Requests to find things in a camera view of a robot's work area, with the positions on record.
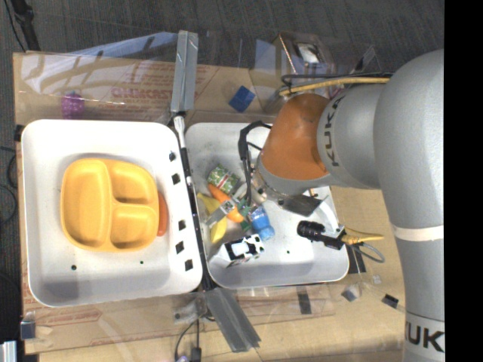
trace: blue plastic object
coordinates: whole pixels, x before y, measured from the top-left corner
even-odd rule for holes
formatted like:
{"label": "blue plastic object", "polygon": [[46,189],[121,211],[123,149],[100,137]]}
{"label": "blue plastic object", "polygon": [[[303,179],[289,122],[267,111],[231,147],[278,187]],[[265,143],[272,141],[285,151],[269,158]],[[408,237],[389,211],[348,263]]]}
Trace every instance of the blue plastic object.
{"label": "blue plastic object", "polygon": [[243,112],[249,107],[255,94],[248,90],[245,86],[240,86],[235,96],[229,101],[229,105],[237,112]]}
{"label": "blue plastic object", "polygon": [[267,241],[275,236],[275,229],[270,225],[270,220],[265,209],[260,205],[251,215],[251,228],[257,233],[262,241]]}

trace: blue bottle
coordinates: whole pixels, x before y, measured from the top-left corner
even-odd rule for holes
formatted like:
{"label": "blue bottle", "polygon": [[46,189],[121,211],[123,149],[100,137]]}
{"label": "blue bottle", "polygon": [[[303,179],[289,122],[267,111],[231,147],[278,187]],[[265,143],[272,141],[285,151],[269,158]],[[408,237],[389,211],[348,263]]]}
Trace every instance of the blue bottle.
{"label": "blue bottle", "polygon": [[275,236],[275,229],[270,225],[269,217],[263,206],[259,206],[250,215],[251,228],[257,233],[262,241],[267,241]]}

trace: yellow banana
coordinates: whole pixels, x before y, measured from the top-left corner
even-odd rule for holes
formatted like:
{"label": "yellow banana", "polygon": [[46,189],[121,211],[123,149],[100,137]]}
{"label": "yellow banana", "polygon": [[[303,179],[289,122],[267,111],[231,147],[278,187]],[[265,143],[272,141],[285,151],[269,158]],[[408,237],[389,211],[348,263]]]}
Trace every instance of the yellow banana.
{"label": "yellow banana", "polygon": [[[197,196],[203,201],[209,214],[212,214],[216,209],[220,207],[220,202],[215,198],[208,197],[202,193],[198,193]],[[219,222],[214,224],[210,229],[210,240],[213,244],[220,241],[226,233],[227,221],[226,217],[223,217]]]}

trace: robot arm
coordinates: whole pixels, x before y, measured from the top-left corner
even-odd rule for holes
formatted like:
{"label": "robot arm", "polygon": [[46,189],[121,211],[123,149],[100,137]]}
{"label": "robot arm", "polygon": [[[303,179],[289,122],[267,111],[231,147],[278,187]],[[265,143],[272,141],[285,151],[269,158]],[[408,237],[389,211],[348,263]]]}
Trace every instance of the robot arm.
{"label": "robot arm", "polygon": [[382,190],[404,274],[405,362],[445,360],[443,78],[440,50],[330,102],[295,96],[257,162],[256,175],[283,195]]}

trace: white plastic tray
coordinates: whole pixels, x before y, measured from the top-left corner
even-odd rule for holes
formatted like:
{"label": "white plastic tray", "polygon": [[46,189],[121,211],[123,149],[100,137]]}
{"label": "white plastic tray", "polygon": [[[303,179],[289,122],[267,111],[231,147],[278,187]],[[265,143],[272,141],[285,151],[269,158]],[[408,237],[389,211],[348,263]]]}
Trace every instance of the white plastic tray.
{"label": "white plastic tray", "polygon": [[[245,178],[238,156],[239,131],[245,126],[246,124],[239,123],[199,123],[188,129],[186,145],[192,178],[198,192],[210,194],[206,178],[218,163],[240,178]],[[263,146],[267,135],[268,130],[259,127],[250,132],[248,140]],[[252,161],[255,162],[257,150],[251,149],[251,152]],[[337,215],[330,189],[320,188],[317,189],[317,193],[324,202],[309,217],[284,211],[277,204],[267,201],[264,207],[275,229],[275,237],[265,243],[265,253],[259,259],[252,259],[229,268],[208,264],[211,277],[220,286],[230,289],[321,283],[343,278],[349,270],[349,257],[345,248],[333,250],[323,243],[311,243],[297,234],[297,224],[303,219],[337,226]],[[217,244],[210,242],[209,230],[202,224],[208,258],[217,252],[223,242],[235,240],[243,235],[237,224],[230,221],[228,223],[225,237]]]}
{"label": "white plastic tray", "polygon": [[[35,121],[22,134],[22,153],[29,287],[39,302],[57,307],[166,296],[199,285],[202,267],[183,166],[177,138],[168,127]],[[60,225],[60,187],[65,169],[86,157],[121,159],[148,170],[168,204],[167,233],[131,253],[92,252],[72,245]],[[180,176],[176,184],[175,174]]]}

